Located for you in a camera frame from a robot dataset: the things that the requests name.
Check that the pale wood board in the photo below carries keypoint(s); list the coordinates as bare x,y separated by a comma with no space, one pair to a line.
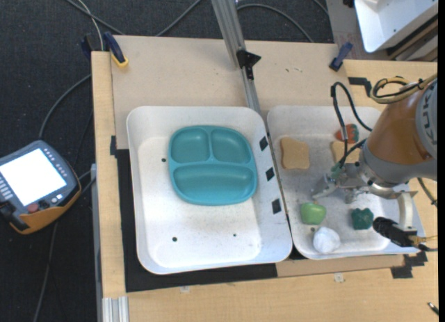
180,77

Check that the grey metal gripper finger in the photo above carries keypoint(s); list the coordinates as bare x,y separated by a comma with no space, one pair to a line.
352,195
323,189

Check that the white plastic tray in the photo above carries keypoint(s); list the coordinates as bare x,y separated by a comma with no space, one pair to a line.
208,230
302,185

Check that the light green apple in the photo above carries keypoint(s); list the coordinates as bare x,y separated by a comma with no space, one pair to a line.
313,213

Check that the white crumpled ball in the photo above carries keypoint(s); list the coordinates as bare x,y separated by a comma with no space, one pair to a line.
326,240

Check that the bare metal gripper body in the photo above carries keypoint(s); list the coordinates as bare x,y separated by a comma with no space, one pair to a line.
349,179

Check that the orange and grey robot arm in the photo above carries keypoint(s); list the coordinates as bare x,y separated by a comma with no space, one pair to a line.
393,133

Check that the black cylinder on white bracket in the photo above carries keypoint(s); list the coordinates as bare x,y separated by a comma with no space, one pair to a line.
391,230

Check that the red and green strawberry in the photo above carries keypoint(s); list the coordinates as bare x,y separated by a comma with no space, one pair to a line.
351,133

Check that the tan toast slice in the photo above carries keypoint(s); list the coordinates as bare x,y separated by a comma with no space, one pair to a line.
295,153
338,152

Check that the teal divided plate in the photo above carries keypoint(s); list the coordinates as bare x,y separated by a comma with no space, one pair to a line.
212,178

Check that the dark green broccoli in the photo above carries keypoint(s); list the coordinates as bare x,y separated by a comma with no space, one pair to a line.
361,219

